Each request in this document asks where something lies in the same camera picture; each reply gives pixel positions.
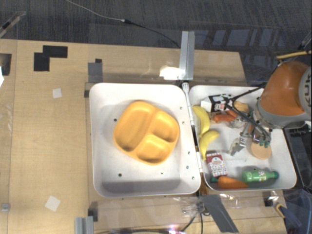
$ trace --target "yellow banana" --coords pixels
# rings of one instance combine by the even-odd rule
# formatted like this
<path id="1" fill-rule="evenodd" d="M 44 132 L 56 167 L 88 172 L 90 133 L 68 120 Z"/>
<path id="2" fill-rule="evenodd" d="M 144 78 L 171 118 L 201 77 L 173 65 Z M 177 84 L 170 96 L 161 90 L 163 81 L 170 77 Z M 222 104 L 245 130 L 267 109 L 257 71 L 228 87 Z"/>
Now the yellow banana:
<path id="1" fill-rule="evenodd" d="M 206 110 L 200 106 L 193 106 L 193 111 L 200 119 L 200 133 L 198 137 L 201 138 L 210 128 L 210 119 Z"/>
<path id="2" fill-rule="evenodd" d="M 209 145 L 209 143 L 213 140 L 215 140 L 216 138 L 219 137 L 219 133 L 215 130 L 211 130 L 209 132 L 206 132 L 202 138 L 200 138 L 199 140 L 199 151 L 201 153 L 201 157 L 202 159 L 205 159 L 205 155 L 206 155 L 206 151 L 207 151 L 207 147 Z"/>

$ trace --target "yellow plate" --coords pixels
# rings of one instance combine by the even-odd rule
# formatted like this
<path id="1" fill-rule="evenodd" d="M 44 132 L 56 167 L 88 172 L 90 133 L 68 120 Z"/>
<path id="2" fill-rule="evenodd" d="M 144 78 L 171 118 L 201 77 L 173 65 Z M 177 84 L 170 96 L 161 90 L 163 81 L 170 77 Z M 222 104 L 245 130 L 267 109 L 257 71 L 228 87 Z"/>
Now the yellow plate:
<path id="1" fill-rule="evenodd" d="M 164 162 L 180 135 L 177 121 L 144 101 L 131 103 L 114 130 L 115 145 L 125 154 L 149 165 Z"/>

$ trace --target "beige round object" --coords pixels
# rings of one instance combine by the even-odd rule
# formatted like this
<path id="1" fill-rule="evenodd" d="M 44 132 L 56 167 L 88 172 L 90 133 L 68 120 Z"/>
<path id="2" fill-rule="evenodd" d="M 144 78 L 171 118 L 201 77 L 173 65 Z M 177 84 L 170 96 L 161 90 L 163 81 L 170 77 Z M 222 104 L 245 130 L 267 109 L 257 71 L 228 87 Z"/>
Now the beige round object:
<path id="1" fill-rule="evenodd" d="M 252 154 L 258 159 L 268 159 L 272 154 L 271 146 L 265 148 L 256 143 L 252 143 L 251 150 Z"/>

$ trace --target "gray carpet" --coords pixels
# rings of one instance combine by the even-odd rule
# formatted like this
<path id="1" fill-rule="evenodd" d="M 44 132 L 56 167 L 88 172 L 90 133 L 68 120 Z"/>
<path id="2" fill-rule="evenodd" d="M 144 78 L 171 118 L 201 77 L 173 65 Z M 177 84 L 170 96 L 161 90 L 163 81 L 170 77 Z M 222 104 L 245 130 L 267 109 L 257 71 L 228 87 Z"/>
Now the gray carpet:
<path id="1" fill-rule="evenodd" d="M 195 30 L 196 49 L 239 51 L 249 80 L 266 80 L 276 66 L 275 53 L 296 50 L 311 31 L 312 0 L 71 1 L 179 44 L 182 30 Z M 0 23 L 14 11 L 27 14 L 6 38 L 176 47 L 161 35 L 64 0 L 0 0 Z"/>

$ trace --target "white plastic tray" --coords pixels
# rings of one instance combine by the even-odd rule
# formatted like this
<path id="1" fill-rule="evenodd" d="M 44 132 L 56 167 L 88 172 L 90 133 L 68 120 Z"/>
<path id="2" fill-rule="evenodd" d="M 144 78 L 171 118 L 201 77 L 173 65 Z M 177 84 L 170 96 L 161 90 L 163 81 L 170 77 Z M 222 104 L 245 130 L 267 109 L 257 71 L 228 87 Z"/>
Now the white plastic tray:
<path id="1" fill-rule="evenodd" d="M 190 90 L 190 101 L 192 105 L 200 105 L 200 102 L 207 96 L 217 94 L 232 94 L 233 96 L 242 94 L 250 87 L 230 87 L 230 86 L 194 86 Z M 248 94 L 239 99 L 240 102 L 246 103 L 251 108 L 255 108 L 257 97 L 262 93 L 262 90 L 258 90 L 254 93 Z M 216 150 L 222 153 L 222 157 L 226 168 L 228 170 L 228 176 L 241 180 L 241 174 L 244 170 L 252 169 L 267 169 L 279 172 L 279 179 L 270 179 L 263 183 L 252 183 L 247 189 L 239 189 L 240 191 L 250 190 L 277 190 L 277 189 L 289 189 L 296 184 L 296 173 L 294 170 L 293 162 L 289 149 L 282 130 L 275 129 L 272 132 L 272 156 L 267 160 L 260 160 L 251 154 L 249 148 L 250 142 L 247 143 L 247 147 L 236 153 L 235 156 L 228 154 L 232 141 L 239 137 L 239 133 L 242 129 L 231 129 L 226 126 L 225 122 L 219 124 L 211 124 L 211 130 L 217 130 L 220 132 L 218 139 L 214 140 L 208 147 L 208 150 Z M 206 183 L 216 191 L 229 191 L 218 187 L 216 183 L 210 183 L 210 174 L 208 172 L 206 163 L 203 161 L 203 168 L 205 173 Z"/>
<path id="2" fill-rule="evenodd" d="M 200 186 L 194 139 L 183 91 L 173 85 L 99 83 L 90 90 L 93 177 L 104 197 L 192 194 Z M 139 162 L 113 143 L 117 119 L 136 101 L 151 103 L 179 123 L 180 137 L 160 165 Z"/>

